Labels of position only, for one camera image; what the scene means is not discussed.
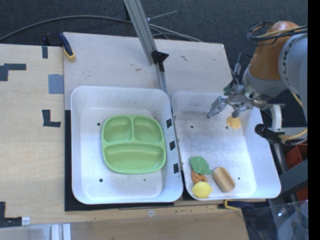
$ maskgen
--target wire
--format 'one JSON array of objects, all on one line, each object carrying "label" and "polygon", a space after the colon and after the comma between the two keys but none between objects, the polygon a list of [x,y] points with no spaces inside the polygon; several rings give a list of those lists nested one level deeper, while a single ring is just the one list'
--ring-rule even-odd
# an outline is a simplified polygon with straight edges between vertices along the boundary
[{"label": "wire", "polygon": [[284,144],[286,144],[286,145],[288,145],[288,146],[295,146],[295,145],[298,145],[298,144],[300,144],[300,143],[304,143],[304,142],[306,142],[308,140],[308,137],[306,137],[306,138],[304,138],[304,139],[302,139],[302,140],[300,140],[300,141],[296,141],[296,142],[289,142],[289,141],[287,141],[287,142],[285,142]]},{"label": "wire", "polygon": [[181,34],[181,33],[178,33],[178,32],[175,32],[175,31],[172,31],[172,30],[169,30],[167,28],[164,28],[162,26],[157,26],[157,25],[153,25],[153,24],[149,24],[151,27],[154,27],[154,28],[159,28],[161,30],[164,30],[164,31],[168,31],[170,33],[173,33],[173,34],[177,34],[177,35],[181,35],[185,38],[189,38],[189,39],[192,39],[193,41],[197,41],[197,42],[202,42],[201,40],[197,39],[197,38],[194,38],[192,36],[189,36],[189,35],[186,35],[186,34]]},{"label": "wire", "polygon": [[300,107],[303,107],[301,100],[298,98],[298,96],[291,91],[292,96],[294,97],[294,99],[296,100],[296,102],[298,102],[298,104],[300,105]]},{"label": "wire", "polygon": [[174,10],[174,11],[170,11],[170,12],[167,12],[167,13],[164,13],[164,14],[160,14],[160,15],[151,17],[151,18],[147,18],[147,19],[148,19],[148,22],[150,22],[151,20],[154,20],[154,19],[157,19],[157,18],[160,18],[160,17],[163,17],[163,16],[167,16],[167,15],[170,15],[170,14],[174,14],[174,13],[177,13],[177,12],[178,12],[177,10]]},{"label": "wire", "polygon": [[[244,53],[244,52],[240,52],[239,55],[238,55],[238,59],[237,59],[237,61],[236,61],[236,64],[235,64],[236,66],[237,66],[237,65],[241,66],[241,65],[240,65],[240,59],[241,59],[242,56],[246,56],[246,57],[248,57],[249,59],[252,58],[251,55],[249,55],[249,54],[247,54],[247,53]],[[232,74],[232,80],[231,80],[231,82],[229,83],[229,88],[230,88],[230,89],[233,87],[233,85],[235,84],[235,82],[236,82],[237,85],[239,85],[240,83],[242,83],[242,78],[243,78],[243,74],[244,74],[245,70],[246,70],[246,68],[245,68],[245,67],[242,67],[241,70],[239,71],[239,73],[236,73],[236,72],[235,72],[235,69],[232,70],[232,69],[230,68],[230,71],[231,71],[231,74]]]},{"label": "wire", "polygon": [[308,33],[308,27],[306,25],[304,25],[304,26],[297,26],[297,27],[288,28],[288,29],[277,30],[274,32],[270,32],[270,33],[266,33],[266,34],[258,35],[258,36],[253,35],[254,32],[257,31],[258,29],[263,28],[268,25],[273,25],[274,23],[276,23],[276,21],[262,21],[262,22],[259,22],[256,24],[252,24],[251,26],[249,26],[247,28],[246,36],[250,40],[266,41],[266,40],[278,39],[278,38],[282,38],[282,37],[291,37],[291,36],[298,35],[298,34]]},{"label": "wire", "polygon": [[[55,22],[55,21],[61,21],[61,20],[69,20],[69,19],[101,19],[101,20],[110,20],[110,21],[116,21],[116,22],[120,22],[120,23],[125,23],[125,24],[133,24],[132,21],[129,21],[129,20],[124,20],[124,19],[120,19],[120,18],[113,18],[113,17],[108,17],[108,16],[99,16],[99,15],[70,15],[70,16],[61,16],[61,17],[56,17],[56,18],[50,18],[50,19],[46,19],[46,20],[43,20],[43,21],[39,21],[37,23],[34,23],[34,24],[31,24],[31,25],[27,25],[25,27],[22,27],[20,29],[17,29],[16,31],[13,31],[9,34],[6,34],[2,37],[0,37],[0,42],[9,38],[9,37],[12,37],[18,33],[21,33],[25,30],[28,30],[28,29],[31,29],[33,27],[37,27],[37,26],[40,26],[40,25],[43,25],[43,24],[46,24],[46,23],[51,23],[51,22]],[[164,36],[165,38],[168,39],[168,37],[165,36],[164,33],[162,33],[160,30],[158,30],[157,28],[160,28],[160,29],[164,29],[170,33],[173,33],[177,36],[180,36],[180,37],[184,37],[190,41],[198,41],[196,38],[194,37],[191,37],[191,36],[187,36],[187,35],[184,35],[184,34],[181,34],[181,33],[178,33],[178,32],[175,32],[175,31],[172,31],[172,30],[169,30],[169,29],[165,29],[165,28],[162,28],[160,26],[156,26],[156,25],[149,25],[150,26],[150,29],[157,32],[158,34]]]},{"label": "wire", "polygon": [[[303,104],[302,104],[301,100],[298,98],[298,96],[293,91],[291,91],[291,94],[294,97],[294,99],[296,100],[296,102],[300,105],[300,107],[303,107]],[[279,135],[279,138],[283,142],[287,142],[287,141],[290,141],[292,139],[298,138],[298,137],[304,135],[307,132],[308,132],[308,127],[306,127],[302,132],[300,132],[298,134],[294,134],[294,135],[281,134],[281,135]]]},{"label": "wire", "polygon": [[161,32],[161,33],[153,34],[152,36],[153,36],[153,37],[160,37],[160,36],[177,36],[177,37],[181,37],[181,38],[187,39],[187,40],[192,41],[192,42],[195,41],[194,39],[189,38],[189,37],[185,36],[184,34],[170,33],[170,32],[163,32],[163,33]]}]

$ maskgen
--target blue clamp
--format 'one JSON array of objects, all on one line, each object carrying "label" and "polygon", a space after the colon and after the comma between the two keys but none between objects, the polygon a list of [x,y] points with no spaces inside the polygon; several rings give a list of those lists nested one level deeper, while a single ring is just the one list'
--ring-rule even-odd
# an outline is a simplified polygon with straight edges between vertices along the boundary
[{"label": "blue clamp", "polygon": [[72,50],[67,38],[65,37],[65,35],[63,33],[60,33],[59,39],[62,42],[64,54],[67,56],[68,59],[72,60],[76,56],[76,54]]}]

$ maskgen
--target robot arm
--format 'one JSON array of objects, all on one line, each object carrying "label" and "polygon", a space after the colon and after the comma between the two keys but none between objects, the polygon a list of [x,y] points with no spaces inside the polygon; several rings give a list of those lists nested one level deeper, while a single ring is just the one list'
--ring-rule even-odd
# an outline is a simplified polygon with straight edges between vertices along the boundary
[{"label": "robot arm", "polygon": [[[253,36],[256,29],[271,25],[266,34]],[[261,22],[248,28],[247,36],[259,41],[244,72],[239,63],[232,72],[233,79],[206,111],[208,118],[233,107],[232,117],[243,111],[258,108],[271,110],[272,127],[257,125],[255,131],[271,142],[285,142],[281,129],[281,110],[269,101],[289,89],[298,98],[308,123],[308,29],[290,21]]]}]

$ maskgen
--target metal stand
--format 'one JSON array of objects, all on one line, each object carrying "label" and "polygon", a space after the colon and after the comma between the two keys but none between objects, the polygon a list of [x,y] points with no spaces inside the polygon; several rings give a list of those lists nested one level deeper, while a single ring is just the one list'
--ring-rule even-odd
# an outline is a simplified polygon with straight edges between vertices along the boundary
[{"label": "metal stand", "polygon": [[154,38],[152,36],[147,17],[143,10],[140,0],[123,0],[129,13],[131,21],[137,36],[141,42],[142,48],[150,65],[155,64],[159,82],[159,88],[168,93],[165,70],[163,61],[169,56],[168,54],[157,50]]}]

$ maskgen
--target black tape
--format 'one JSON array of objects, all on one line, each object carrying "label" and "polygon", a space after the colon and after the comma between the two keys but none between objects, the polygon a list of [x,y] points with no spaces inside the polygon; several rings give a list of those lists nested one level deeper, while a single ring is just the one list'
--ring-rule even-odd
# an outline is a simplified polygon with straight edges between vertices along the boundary
[{"label": "black tape", "polygon": [[42,115],[43,115],[43,126],[48,126],[48,127],[60,127],[61,122],[51,122],[50,121],[50,110],[49,109],[43,109],[42,110]]},{"label": "black tape", "polygon": [[171,119],[168,119],[166,121],[166,127],[169,128],[170,126],[172,126],[172,120]]},{"label": "black tape", "polygon": [[5,66],[0,66],[0,81],[8,81],[8,69]]},{"label": "black tape", "polygon": [[0,66],[0,81],[8,81],[9,70],[26,70],[26,64],[5,63]]},{"label": "black tape", "polygon": [[0,228],[22,226],[22,217],[6,218],[6,202],[0,201]]},{"label": "black tape", "polygon": [[178,172],[179,172],[179,165],[178,165],[177,163],[175,163],[175,164],[173,165],[173,173],[176,174],[176,173],[178,173]]},{"label": "black tape", "polygon": [[173,150],[173,149],[176,147],[175,141],[171,141],[171,142],[169,143],[169,146],[170,146],[170,150]]},{"label": "black tape", "polygon": [[48,59],[48,47],[47,46],[42,46],[42,58]]}]

